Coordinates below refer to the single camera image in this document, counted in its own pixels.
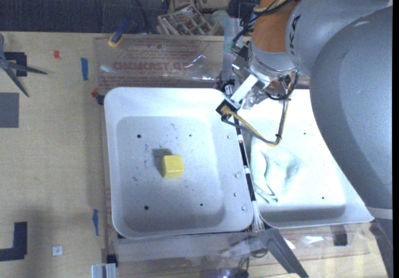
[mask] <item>gray metal leg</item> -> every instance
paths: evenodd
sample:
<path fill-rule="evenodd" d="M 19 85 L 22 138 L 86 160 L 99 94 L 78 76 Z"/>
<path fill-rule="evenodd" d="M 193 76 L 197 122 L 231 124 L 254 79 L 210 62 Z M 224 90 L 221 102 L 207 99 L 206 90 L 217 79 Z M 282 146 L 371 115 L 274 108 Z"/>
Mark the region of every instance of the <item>gray metal leg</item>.
<path fill-rule="evenodd" d="M 267 229 L 264 234 L 259 235 L 259 239 L 289 274 L 298 274 L 301 278 L 309 278 L 309 275 L 291 251 L 278 229 Z"/>

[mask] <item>yellow and blue tool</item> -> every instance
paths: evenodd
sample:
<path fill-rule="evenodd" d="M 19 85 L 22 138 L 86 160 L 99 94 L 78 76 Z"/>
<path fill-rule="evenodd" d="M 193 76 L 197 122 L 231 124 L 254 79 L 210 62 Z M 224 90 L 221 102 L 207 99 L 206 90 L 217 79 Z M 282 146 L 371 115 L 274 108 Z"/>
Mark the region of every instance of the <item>yellow and blue tool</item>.
<path fill-rule="evenodd" d="M 10 62 L 6 59 L 6 56 L 4 55 L 4 51 L 2 49 L 2 46 L 4 44 L 4 37 L 2 34 L 0 34 L 0 68 L 3 69 L 7 75 L 10 77 L 10 79 L 15 83 L 15 85 L 18 86 L 18 88 L 21 90 L 23 94 L 25 94 L 27 97 L 29 97 L 26 89 L 22 85 L 22 83 L 19 81 L 17 75 L 14 73 L 13 70 L 18 70 L 22 72 L 31 72 L 31 73 L 37 73 L 37 74 L 45 74 L 47 75 L 46 72 L 43 72 L 41 70 L 33 69 L 32 67 L 26 67 L 14 62 Z"/>

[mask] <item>yellow block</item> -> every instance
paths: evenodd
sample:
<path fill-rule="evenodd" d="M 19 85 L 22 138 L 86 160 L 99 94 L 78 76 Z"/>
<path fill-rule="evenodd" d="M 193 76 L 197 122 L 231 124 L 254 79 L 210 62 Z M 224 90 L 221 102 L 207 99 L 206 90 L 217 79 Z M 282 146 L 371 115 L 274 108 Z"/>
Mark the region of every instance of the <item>yellow block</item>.
<path fill-rule="evenodd" d="M 162 176 L 177 178 L 183 174 L 185 167 L 181 155 L 165 155 L 162 159 Z"/>

